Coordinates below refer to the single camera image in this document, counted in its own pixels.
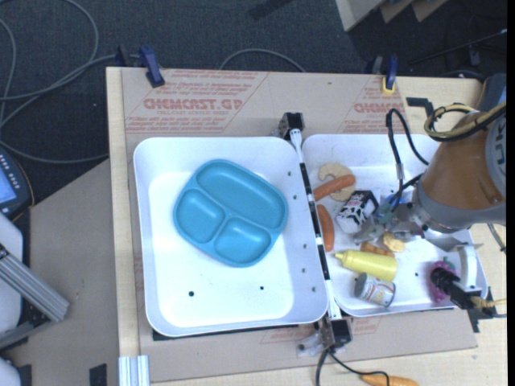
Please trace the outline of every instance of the wooden table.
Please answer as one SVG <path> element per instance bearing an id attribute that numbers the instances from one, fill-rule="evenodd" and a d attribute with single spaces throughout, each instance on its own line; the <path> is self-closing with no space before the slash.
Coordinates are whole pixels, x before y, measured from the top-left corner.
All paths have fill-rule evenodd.
<path id="1" fill-rule="evenodd" d="M 134 280 L 133 241 L 130 226 L 128 170 L 126 159 L 126 134 L 123 111 L 122 70 L 107 69 L 107 90 L 109 108 L 109 139 L 111 182 L 113 192 L 113 229 L 116 260 L 118 335 L 120 356 L 140 355 L 138 318 Z M 435 105 L 446 105 L 455 101 L 474 105 L 480 95 L 481 86 L 476 80 L 397 78 L 403 101 L 406 97 L 429 98 Z M 423 113 L 408 107 L 405 102 L 409 123 L 414 132 L 420 132 L 424 121 Z M 489 285 L 494 298 L 506 297 L 505 256 L 486 226 L 472 228 L 475 242 L 484 243 L 479 250 Z M 507 384 L 507 338 L 506 319 L 492 319 L 480 322 L 477 334 L 478 348 L 449 351 L 429 355 L 408 355 L 374 361 L 360 361 L 352 364 L 357 370 L 383 370 L 391 375 L 409 377 L 424 385 L 483 385 Z M 178 380 L 159 383 L 165 385 L 193 386 L 201 384 L 263 385 L 296 384 L 313 385 L 315 368 L 312 366 L 282 369 L 268 372 L 252 372 L 213 378 Z M 363 384 L 356 375 L 349 374 L 335 364 L 326 364 L 321 384 Z"/>

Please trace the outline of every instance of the yellow bottle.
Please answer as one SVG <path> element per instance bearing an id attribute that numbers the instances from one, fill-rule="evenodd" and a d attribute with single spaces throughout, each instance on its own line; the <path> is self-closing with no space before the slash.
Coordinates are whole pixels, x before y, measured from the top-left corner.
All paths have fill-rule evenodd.
<path id="1" fill-rule="evenodd" d="M 384 281 L 392 281 L 397 273 L 395 257 L 377 253 L 346 250 L 335 255 L 341 260 L 342 266 L 358 273 L 367 273 Z"/>

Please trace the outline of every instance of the tin can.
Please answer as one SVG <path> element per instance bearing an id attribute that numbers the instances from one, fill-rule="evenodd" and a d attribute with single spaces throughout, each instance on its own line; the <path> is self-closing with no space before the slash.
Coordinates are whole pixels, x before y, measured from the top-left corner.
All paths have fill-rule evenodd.
<path id="1" fill-rule="evenodd" d="M 356 280 L 354 295 L 367 302 L 388 307 L 395 297 L 395 284 L 362 273 Z"/>

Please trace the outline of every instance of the black floor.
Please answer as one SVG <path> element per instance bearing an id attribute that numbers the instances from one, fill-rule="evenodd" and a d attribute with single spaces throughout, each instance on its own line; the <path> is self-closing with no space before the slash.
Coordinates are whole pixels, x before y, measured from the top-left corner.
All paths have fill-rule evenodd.
<path id="1" fill-rule="evenodd" d="M 97 25 L 97 44 L 87 15 Z M 464 48 L 410 61 L 503 30 L 507 0 L 450 0 L 421 23 L 411 8 L 389 24 L 375 11 L 349 33 L 335 0 L 0 0 L 0 20 L 0 92 L 8 97 L 48 88 L 88 61 L 110 56 L 63 88 L 3 103 L 0 145 L 12 148 L 36 202 L 105 159 L 104 67 L 115 64 L 121 44 L 133 53 L 150 44 L 169 68 L 219 68 L 236 51 L 261 48 L 292 58 L 307 72 L 363 73 L 375 56 L 392 54 L 399 59 L 399 76 L 461 74 L 483 80 L 506 72 L 506 35 L 475 46 L 479 57 Z M 17 49 L 12 82 L 13 49 L 5 27 Z M 297 71 L 262 53 L 238 56 L 226 68 Z M 95 156 L 101 157 L 73 164 L 34 160 Z"/>

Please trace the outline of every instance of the can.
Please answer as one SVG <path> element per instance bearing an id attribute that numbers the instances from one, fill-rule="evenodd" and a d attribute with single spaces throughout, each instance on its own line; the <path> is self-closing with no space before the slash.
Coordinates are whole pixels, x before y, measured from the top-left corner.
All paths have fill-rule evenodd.
<path id="1" fill-rule="evenodd" d="M 395 284 L 361 273 L 356 280 L 354 295 L 367 302 L 388 307 L 395 297 Z"/>

